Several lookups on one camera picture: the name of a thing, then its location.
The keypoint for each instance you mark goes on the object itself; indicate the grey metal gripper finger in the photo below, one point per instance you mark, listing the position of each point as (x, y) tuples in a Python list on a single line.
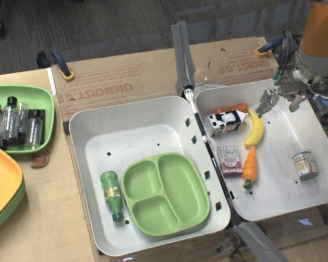
[(267, 102), (296, 102)]

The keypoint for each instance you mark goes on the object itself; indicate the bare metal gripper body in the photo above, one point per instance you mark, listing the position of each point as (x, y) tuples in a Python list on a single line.
[(296, 88)]

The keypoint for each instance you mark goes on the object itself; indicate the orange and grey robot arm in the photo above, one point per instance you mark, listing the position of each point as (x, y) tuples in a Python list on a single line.
[(319, 31)]

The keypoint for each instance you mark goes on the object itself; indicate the yellow banana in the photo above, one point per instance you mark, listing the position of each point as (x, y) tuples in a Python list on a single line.
[(257, 132)]

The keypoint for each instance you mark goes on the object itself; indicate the orange sausage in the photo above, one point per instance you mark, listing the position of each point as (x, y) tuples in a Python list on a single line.
[(230, 109)]

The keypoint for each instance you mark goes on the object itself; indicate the white carton with black spots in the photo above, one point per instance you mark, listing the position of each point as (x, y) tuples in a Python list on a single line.
[(224, 123)]

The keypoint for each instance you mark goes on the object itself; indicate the small white can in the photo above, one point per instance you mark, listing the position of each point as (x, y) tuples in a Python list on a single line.
[(305, 166)]

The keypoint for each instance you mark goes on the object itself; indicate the orange carrot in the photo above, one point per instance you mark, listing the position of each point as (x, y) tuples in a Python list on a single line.
[(250, 167)]

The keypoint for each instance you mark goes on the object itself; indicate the pink and purple packet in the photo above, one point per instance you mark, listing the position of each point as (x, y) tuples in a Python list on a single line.
[(229, 161)]

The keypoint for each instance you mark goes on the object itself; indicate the white plastic tray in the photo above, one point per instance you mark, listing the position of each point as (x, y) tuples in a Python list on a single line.
[(288, 193), (128, 140)]

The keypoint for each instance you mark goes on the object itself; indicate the green divided plate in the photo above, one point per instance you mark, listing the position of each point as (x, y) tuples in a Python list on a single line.
[(176, 181)]

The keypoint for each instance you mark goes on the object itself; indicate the brown cardboard board, red print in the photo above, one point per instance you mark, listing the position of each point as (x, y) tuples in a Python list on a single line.
[(142, 77)]

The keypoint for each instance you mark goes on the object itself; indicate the green plastic bottle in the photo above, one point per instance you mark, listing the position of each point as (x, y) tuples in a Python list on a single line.
[(113, 195)]

